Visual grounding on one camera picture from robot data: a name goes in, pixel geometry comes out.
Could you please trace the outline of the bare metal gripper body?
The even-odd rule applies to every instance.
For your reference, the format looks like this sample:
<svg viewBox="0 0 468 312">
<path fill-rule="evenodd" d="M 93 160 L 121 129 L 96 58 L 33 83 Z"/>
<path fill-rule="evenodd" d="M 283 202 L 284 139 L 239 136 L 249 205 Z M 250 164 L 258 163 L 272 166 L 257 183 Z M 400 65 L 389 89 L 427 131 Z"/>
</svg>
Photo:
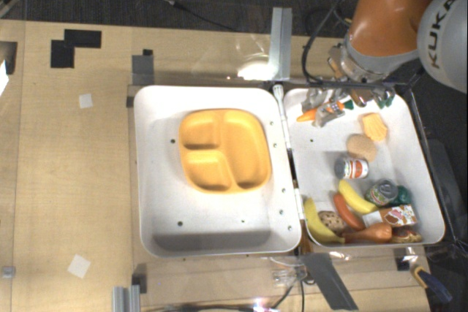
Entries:
<svg viewBox="0 0 468 312">
<path fill-rule="evenodd" d="M 395 90 L 384 85 L 388 73 L 373 72 L 360 66 L 343 44 L 337 44 L 329 50 L 328 64 L 336 80 L 351 83 L 344 91 L 357 106 L 365 107 L 371 101 L 379 108 L 393 104 Z"/>
</svg>

